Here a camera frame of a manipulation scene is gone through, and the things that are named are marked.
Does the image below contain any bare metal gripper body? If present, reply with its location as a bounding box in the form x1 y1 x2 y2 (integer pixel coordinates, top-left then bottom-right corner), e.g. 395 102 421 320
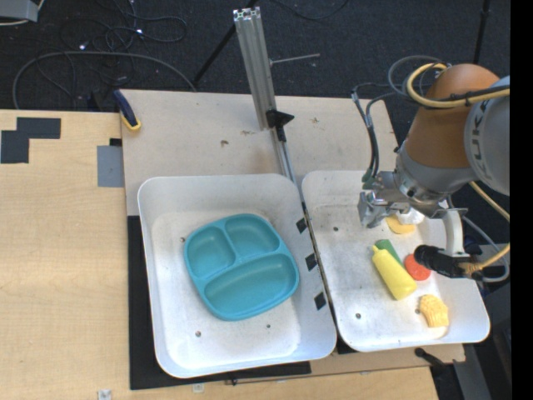
367 170 449 220

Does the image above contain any yellow round biscuit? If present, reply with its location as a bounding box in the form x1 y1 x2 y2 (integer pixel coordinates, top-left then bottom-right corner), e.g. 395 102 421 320
384 215 417 236

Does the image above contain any white lumpy object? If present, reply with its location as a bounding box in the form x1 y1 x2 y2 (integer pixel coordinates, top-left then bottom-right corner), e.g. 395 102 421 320
398 207 426 226

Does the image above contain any green bottle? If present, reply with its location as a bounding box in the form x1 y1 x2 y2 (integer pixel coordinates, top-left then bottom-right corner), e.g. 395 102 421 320
374 238 405 267

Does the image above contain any yellow squeeze bottle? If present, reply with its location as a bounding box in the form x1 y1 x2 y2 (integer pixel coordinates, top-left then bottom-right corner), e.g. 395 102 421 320
371 244 419 302

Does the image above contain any white plastic tray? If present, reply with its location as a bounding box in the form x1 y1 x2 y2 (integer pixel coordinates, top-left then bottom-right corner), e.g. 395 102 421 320
300 169 492 354
137 172 338 380

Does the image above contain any red round slice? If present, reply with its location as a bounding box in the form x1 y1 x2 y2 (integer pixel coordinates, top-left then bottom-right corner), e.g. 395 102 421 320
403 252 432 283

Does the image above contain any thin black and white rod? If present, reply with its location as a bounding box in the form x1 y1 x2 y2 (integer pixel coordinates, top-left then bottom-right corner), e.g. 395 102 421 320
271 127 336 313

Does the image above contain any blue divided plate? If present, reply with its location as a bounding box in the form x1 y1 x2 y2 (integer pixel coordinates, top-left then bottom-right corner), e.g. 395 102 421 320
182 212 301 323

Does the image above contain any pale wood board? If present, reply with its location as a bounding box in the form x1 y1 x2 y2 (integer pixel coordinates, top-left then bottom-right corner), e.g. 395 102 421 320
120 88 466 385

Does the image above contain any black cylinder on white bracket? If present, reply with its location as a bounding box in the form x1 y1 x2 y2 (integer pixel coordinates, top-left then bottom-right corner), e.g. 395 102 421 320
413 207 474 281

